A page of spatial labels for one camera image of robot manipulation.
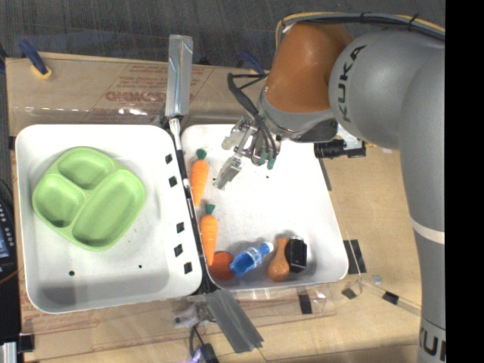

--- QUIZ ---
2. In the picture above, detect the small black box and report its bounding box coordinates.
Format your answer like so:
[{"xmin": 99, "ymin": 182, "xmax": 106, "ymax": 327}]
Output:
[{"xmin": 284, "ymin": 236, "xmax": 309, "ymax": 275}]

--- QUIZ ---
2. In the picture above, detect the white plastic tray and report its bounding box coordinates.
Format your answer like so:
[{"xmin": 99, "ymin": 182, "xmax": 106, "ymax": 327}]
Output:
[
  {"xmin": 14, "ymin": 123, "xmax": 203, "ymax": 315},
  {"xmin": 180, "ymin": 123, "xmax": 349, "ymax": 292}
]

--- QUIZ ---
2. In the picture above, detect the orange round fruit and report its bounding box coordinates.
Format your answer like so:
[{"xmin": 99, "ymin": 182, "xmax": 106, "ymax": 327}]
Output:
[{"xmin": 209, "ymin": 250, "xmax": 237, "ymax": 282}]

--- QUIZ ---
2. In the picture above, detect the brown cardboard board red print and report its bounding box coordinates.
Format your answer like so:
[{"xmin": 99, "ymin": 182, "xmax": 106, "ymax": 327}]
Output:
[{"xmin": 5, "ymin": 51, "xmax": 340, "ymax": 363}]

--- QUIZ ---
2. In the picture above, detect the orange carrot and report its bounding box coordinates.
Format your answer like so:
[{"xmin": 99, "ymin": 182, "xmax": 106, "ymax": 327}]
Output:
[
  {"xmin": 189, "ymin": 148, "xmax": 210, "ymax": 209},
  {"xmin": 199, "ymin": 203, "xmax": 219, "ymax": 268}
]

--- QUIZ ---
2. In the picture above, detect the blue plastic bottle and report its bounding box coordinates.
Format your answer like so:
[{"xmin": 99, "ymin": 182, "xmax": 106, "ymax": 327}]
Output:
[{"xmin": 228, "ymin": 241, "xmax": 275, "ymax": 279}]

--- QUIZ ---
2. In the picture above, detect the brown chicken drumstick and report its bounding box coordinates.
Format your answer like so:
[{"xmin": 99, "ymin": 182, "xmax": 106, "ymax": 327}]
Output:
[{"xmin": 266, "ymin": 237, "xmax": 291, "ymax": 283}]

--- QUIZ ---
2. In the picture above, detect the black cylinder on white bracket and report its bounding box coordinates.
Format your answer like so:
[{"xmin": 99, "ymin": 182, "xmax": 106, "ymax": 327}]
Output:
[{"xmin": 313, "ymin": 134, "xmax": 368, "ymax": 160}]

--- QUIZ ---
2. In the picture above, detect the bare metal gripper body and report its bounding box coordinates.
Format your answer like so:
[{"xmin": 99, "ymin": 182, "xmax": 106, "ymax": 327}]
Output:
[{"xmin": 233, "ymin": 116, "xmax": 283, "ymax": 165}]

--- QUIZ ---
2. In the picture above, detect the green divided plate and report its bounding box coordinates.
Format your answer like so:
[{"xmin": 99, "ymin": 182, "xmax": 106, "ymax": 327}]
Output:
[{"xmin": 31, "ymin": 146, "xmax": 148, "ymax": 252}]

